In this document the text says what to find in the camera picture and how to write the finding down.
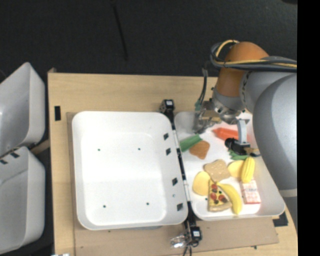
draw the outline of yellow toy food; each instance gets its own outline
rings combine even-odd
[[[193,191],[201,196],[208,195],[210,175],[206,171],[200,171],[193,180],[192,189]]]
[[[228,171],[232,177],[241,178],[242,166],[244,164],[244,160],[236,160],[228,165]]]
[[[241,181],[243,183],[249,183],[254,177],[255,172],[255,160],[253,157],[249,156],[244,160],[242,171],[241,171]]]
[[[232,202],[232,210],[238,215],[242,210],[242,199],[236,189],[230,184],[221,184],[217,182],[217,185],[227,194]]]

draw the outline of wooden board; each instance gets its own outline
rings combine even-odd
[[[216,78],[208,79],[206,99]],[[52,169],[54,249],[56,254],[82,255],[175,255],[181,251],[169,247],[169,239],[182,227],[168,226],[158,230],[112,230],[88,232],[74,222],[72,179],[68,145],[67,113],[80,111],[156,111],[163,99],[173,99],[176,112],[193,111],[200,95],[202,77],[144,76],[105,74],[48,74],[49,125]],[[193,252],[211,255],[211,250],[264,245],[260,251],[252,248],[224,250],[223,255],[296,255],[297,236],[292,224],[275,229],[271,218],[247,221],[199,221],[204,239]],[[276,232],[285,231],[278,243]]]

